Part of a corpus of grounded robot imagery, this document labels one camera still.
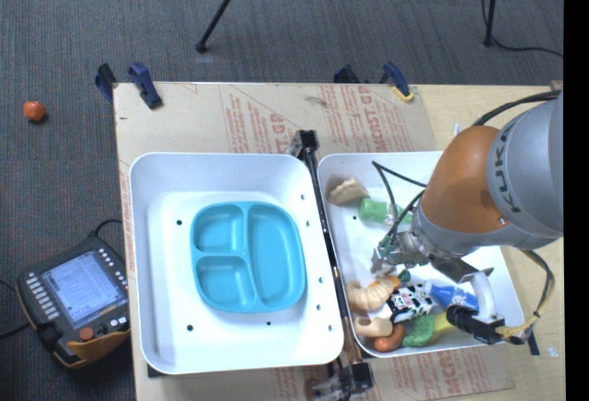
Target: gray carpet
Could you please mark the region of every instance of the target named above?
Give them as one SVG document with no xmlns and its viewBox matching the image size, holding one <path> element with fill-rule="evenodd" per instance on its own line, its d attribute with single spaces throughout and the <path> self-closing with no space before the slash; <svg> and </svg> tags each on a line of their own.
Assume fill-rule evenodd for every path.
<svg viewBox="0 0 589 401">
<path fill-rule="evenodd" d="M 103 63 L 119 81 L 136 61 L 159 81 L 327 83 L 350 63 L 377 82 L 388 61 L 410 84 L 563 79 L 564 0 L 497 0 L 501 45 L 551 52 L 483 46 L 481 0 L 232 0 L 199 54 L 221 1 L 0 0 L 0 278 L 120 215 L 112 106 L 94 85 Z M 24 119 L 30 99 L 45 122 Z M 118 224 L 101 236 L 122 252 Z M 0 332 L 24 321 L 5 286 L 0 307 Z M 133 398 L 129 343 L 71 372 L 30 328 L 0 340 L 0 399 Z"/>
</svg>

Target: black cable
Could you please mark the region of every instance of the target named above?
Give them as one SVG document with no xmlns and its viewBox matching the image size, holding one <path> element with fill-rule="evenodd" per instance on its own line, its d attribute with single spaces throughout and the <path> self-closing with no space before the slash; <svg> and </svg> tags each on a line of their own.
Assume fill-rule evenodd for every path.
<svg viewBox="0 0 589 401">
<path fill-rule="evenodd" d="M 543 102 L 545 100 L 555 100 L 556 98 L 559 97 L 559 94 L 560 94 L 559 90 L 549 90 L 547 92 L 542 92 L 540 94 L 534 94 L 532 96 L 520 98 L 519 100 L 516 100 L 513 102 L 505 103 L 505 104 L 501 105 L 500 107 L 498 107 L 497 109 L 493 109 L 491 111 L 488 111 L 484 115 L 482 115 L 478 120 L 476 120 L 474 123 L 472 123 L 472 126 L 484 125 L 491 118 L 496 117 L 497 115 L 499 115 L 500 113 L 503 113 L 507 109 L 511 109 L 513 107 L 516 107 L 516 106 L 524 104 L 524 103 Z"/>
<path fill-rule="evenodd" d="M 413 180 L 412 178 L 408 178 L 406 176 L 403 176 L 399 172 L 395 172 L 389 168 L 382 166 L 381 164 L 378 164 L 376 161 L 372 161 L 372 165 L 376 168 L 376 170 L 378 171 L 378 174 L 382 178 L 383 183 L 385 184 L 385 188 L 387 189 L 388 197 L 390 198 L 390 201 L 391 201 L 391 209 L 393 210 L 394 219 L 393 219 L 392 226 L 389 228 L 388 232 L 385 234 L 385 238 L 388 238 L 387 241 L 393 241 L 397 237 L 398 225 L 401 223 L 401 221 L 403 221 L 403 218 L 405 218 L 407 213 L 413 209 L 413 206 L 415 205 L 417 200 L 423 195 L 423 190 L 421 192 L 419 192 L 415 197 L 413 197 L 413 200 L 411 200 L 409 202 L 409 204 L 403 209 L 403 211 L 401 213 L 398 213 L 397 212 L 397 204 L 395 203 L 395 199 L 393 197 L 393 190 L 391 189 L 387 178 L 383 174 L 383 171 L 388 172 L 389 174 L 392 174 L 395 177 L 402 178 L 403 180 L 405 180 L 413 185 L 417 185 L 417 186 L 425 188 L 426 184 L 418 182 L 417 180 Z"/>
<path fill-rule="evenodd" d="M 14 293 L 17 292 L 17 289 L 15 287 L 13 287 L 10 283 L 8 283 L 7 281 L 5 281 L 4 279 L 0 279 L 0 283 L 4 284 L 5 286 L 7 286 L 10 290 L 12 290 Z M 23 323 L 19 326 L 13 327 L 12 329 L 8 329 L 7 331 L 4 332 L 0 332 L 0 339 L 3 338 L 9 338 L 10 336 L 16 334 L 17 332 L 26 329 L 27 327 L 30 326 L 30 323 Z"/>
<path fill-rule="evenodd" d="M 117 218 L 110 218 L 108 220 L 104 220 L 102 223 L 100 223 L 96 227 L 96 229 L 94 229 L 94 231 L 90 232 L 89 235 L 90 236 L 93 236 L 93 237 L 97 237 L 98 236 L 98 232 L 100 231 L 100 229 L 102 229 L 102 226 L 104 226 L 105 224 L 108 224 L 108 223 L 122 223 L 122 221 L 119 220 L 119 219 L 117 219 Z"/>
<path fill-rule="evenodd" d="M 392 176 L 398 177 L 398 178 L 402 178 L 403 180 L 405 180 L 406 182 L 409 182 L 413 185 L 417 185 L 419 187 L 425 187 L 425 184 L 418 182 L 417 180 L 413 180 L 412 178 L 408 178 L 406 176 L 403 176 L 402 174 L 400 174 L 399 172 L 395 172 L 394 170 L 390 170 L 380 164 L 378 164 L 377 162 L 373 161 L 372 162 L 373 166 L 377 167 L 377 168 L 381 168 L 382 170 L 384 170 L 385 172 L 388 172 L 389 174 L 391 174 Z"/>
<path fill-rule="evenodd" d="M 382 179 L 383 183 L 385 184 L 385 189 L 387 189 L 388 199 L 390 200 L 390 209 L 393 213 L 393 223 L 398 219 L 398 212 L 397 212 L 397 203 L 395 202 L 395 197 L 393 196 L 393 190 L 388 183 L 385 174 L 383 174 L 384 167 L 378 164 L 376 161 L 372 161 L 372 165 L 376 168 L 378 175 Z"/>
<path fill-rule="evenodd" d="M 534 335 L 534 331 L 531 331 L 529 337 L 527 338 L 527 346 L 530 348 L 530 353 L 532 355 L 535 355 L 535 356 L 540 355 L 540 348 L 537 346 L 537 341 L 536 341 L 536 336 Z"/>
<path fill-rule="evenodd" d="M 544 289 L 542 290 L 542 294 L 540 295 L 540 302 L 537 304 L 536 310 L 546 301 L 546 297 L 548 296 L 549 288 L 550 288 L 550 267 L 549 264 L 544 260 L 539 254 L 534 252 L 533 250 L 526 251 L 527 254 L 532 256 L 532 258 L 536 261 L 536 263 L 546 272 L 546 280 L 544 282 Z"/>
<path fill-rule="evenodd" d="M 483 20 L 485 21 L 485 27 L 489 26 L 489 21 L 487 20 L 487 13 L 485 11 L 485 0 L 480 0 L 480 6 L 482 8 L 482 17 Z M 553 50 L 548 50 L 547 48 L 540 48 L 537 46 L 529 46 L 529 47 L 525 47 L 525 48 L 513 48 L 511 46 L 505 46 L 504 44 L 500 43 L 495 37 L 493 37 L 491 35 L 491 39 L 492 41 L 499 46 L 500 48 L 510 51 L 510 52 L 529 52 L 529 51 L 540 51 L 540 52 L 548 52 L 550 54 L 555 54 L 556 56 L 559 56 L 560 58 L 564 59 L 564 55 L 561 52 L 556 52 Z"/>
</svg>

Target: blue plastic tray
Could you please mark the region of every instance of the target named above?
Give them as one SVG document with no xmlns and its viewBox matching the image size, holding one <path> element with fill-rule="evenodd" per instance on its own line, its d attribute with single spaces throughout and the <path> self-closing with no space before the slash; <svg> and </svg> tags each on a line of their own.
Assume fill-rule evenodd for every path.
<svg viewBox="0 0 589 401">
<path fill-rule="evenodd" d="M 201 209 L 191 226 L 196 288 L 210 306 L 234 313 L 279 311 L 306 286 L 296 224 L 282 208 L 236 201 Z"/>
</svg>

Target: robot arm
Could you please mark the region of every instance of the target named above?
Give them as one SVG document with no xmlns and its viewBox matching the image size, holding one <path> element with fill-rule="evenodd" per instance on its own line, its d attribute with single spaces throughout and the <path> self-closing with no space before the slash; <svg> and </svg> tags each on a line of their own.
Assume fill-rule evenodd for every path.
<svg viewBox="0 0 589 401">
<path fill-rule="evenodd" d="M 475 124 L 458 134 L 433 171 L 411 229 L 396 237 L 387 262 L 412 267 L 430 261 L 458 281 L 463 270 L 456 262 L 478 247 L 529 250 L 563 233 L 560 92 L 501 130 Z"/>
</svg>

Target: toy sausage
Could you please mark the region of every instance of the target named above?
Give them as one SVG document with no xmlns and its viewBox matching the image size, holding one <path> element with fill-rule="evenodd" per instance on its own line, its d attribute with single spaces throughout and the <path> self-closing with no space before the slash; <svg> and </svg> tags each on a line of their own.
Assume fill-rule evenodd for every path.
<svg viewBox="0 0 589 401">
<path fill-rule="evenodd" d="M 404 337 L 405 327 L 402 324 L 395 324 L 390 336 L 375 339 L 375 349 L 379 352 L 398 349 L 402 345 Z"/>
</svg>

